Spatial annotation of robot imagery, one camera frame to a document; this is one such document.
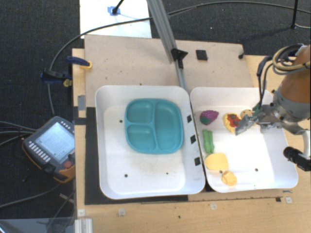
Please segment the black floor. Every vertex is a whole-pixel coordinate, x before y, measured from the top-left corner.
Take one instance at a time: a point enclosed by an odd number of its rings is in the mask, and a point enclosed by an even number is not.
[[[294,0],[163,0],[167,12],[217,1],[294,6]],[[298,8],[310,11],[310,0],[299,0]],[[291,29],[292,16],[292,9],[277,6],[219,3],[174,16],[170,22],[176,39],[239,43],[246,54],[270,55],[287,45],[310,44],[310,29]],[[310,26],[310,14],[298,12],[296,22]],[[40,81],[40,73],[79,33],[79,0],[0,0],[0,120],[32,128],[49,120],[47,87]],[[153,25],[152,34],[158,37]],[[83,47],[83,41],[66,48],[54,70],[67,70],[64,59],[73,47]],[[70,89],[53,85],[52,98],[56,114],[72,120]],[[0,143],[6,139],[0,135]],[[0,206],[57,185],[33,166],[25,158],[20,140],[0,147]],[[41,198],[0,207],[0,218],[53,217],[64,202],[59,193],[69,195],[72,190],[70,182]],[[72,208],[67,204],[58,216],[70,216]]]

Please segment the black bracket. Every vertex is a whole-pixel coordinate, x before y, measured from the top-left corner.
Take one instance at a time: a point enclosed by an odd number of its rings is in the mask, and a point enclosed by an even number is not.
[[[178,61],[178,67],[180,69],[184,69],[184,64],[183,64],[183,59],[186,57],[186,55],[188,54],[188,52],[179,50],[179,49],[172,49],[171,50],[172,53],[172,57],[174,59],[174,61]]]

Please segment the teal divided plate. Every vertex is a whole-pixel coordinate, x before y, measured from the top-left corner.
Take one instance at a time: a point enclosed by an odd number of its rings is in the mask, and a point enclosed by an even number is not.
[[[170,101],[133,100],[126,107],[124,121],[127,143],[138,152],[168,154],[183,143],[181,114]]]

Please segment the white tray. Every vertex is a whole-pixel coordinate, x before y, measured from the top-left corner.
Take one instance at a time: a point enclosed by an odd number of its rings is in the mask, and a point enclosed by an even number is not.
[[[272,101],[266,91],[263,104]],[[228,186],[221,181],[219,171],[206,170],[209,185],[217,192],[236,192],[255,189],[292,188],[298,182],[295,165],[283,156],[287,141],[282,129],[270,129],[261,134],[258,125],[235,136],[223,123],[226,113],[252,109],[259,101],[258,88],[208,88],[198,87],[190,95],[203,159],[207,154],[203,147],[202,130],[213,132],[214,152],[224,153],[229,169],[237,177],[237,184]],[[217,119],[209,125],[200,122],[205,110],[218,111]]]
[[[169,100],[180,109],[184,141],[172,154],[145,154],[126,142],[124,114],[134,99]],[[96,92],[99,178],[102,192],[111,199],[129,199],[199,193],[205,176],[195,135],[188,93],[177,86],[107,85]]]

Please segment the red button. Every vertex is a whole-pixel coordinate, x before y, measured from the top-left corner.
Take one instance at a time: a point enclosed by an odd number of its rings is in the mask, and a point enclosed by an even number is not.
[[[64,163],[64,167],[65,167],[66,169],[71,168],[71,166],[72,166],[72,163],[71,163],[70,161],[66,161],[66,162]]]

